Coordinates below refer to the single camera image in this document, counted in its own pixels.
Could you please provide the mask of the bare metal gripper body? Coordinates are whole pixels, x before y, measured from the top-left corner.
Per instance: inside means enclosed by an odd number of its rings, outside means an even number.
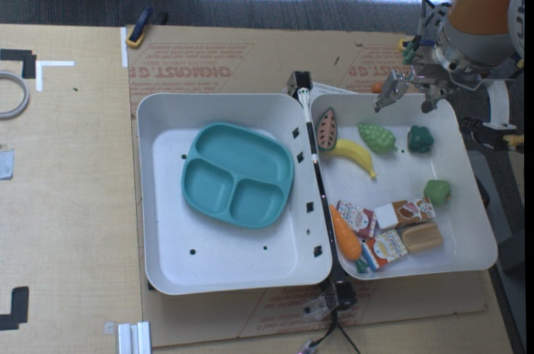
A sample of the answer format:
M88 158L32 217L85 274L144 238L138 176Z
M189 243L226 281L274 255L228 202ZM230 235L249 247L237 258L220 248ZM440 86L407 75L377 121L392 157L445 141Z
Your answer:
M411 59L411 68L411 82L429 91L476 91L492 71L492 66L442 46L420 46Z

